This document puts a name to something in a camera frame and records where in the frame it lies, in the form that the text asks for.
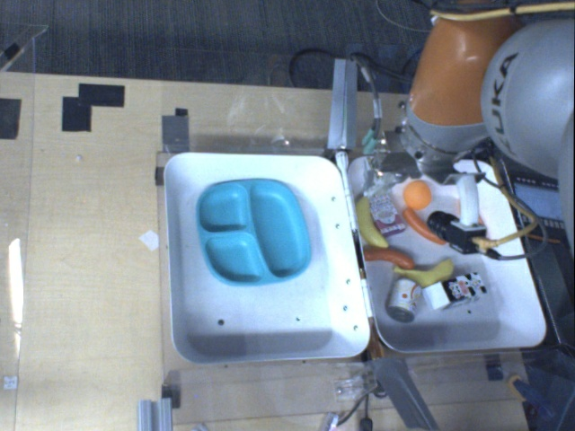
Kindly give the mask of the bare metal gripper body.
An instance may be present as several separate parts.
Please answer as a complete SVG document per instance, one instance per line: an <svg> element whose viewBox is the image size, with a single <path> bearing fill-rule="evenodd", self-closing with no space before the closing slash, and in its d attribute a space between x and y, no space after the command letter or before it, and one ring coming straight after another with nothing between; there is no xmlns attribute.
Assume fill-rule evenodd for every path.
<svg viewBox="0 0 575 431"><path fill-rule="evenodd" d="M382 169L419 178L430 175L434 166L432 147L411 126L385 131Z"/></svg>

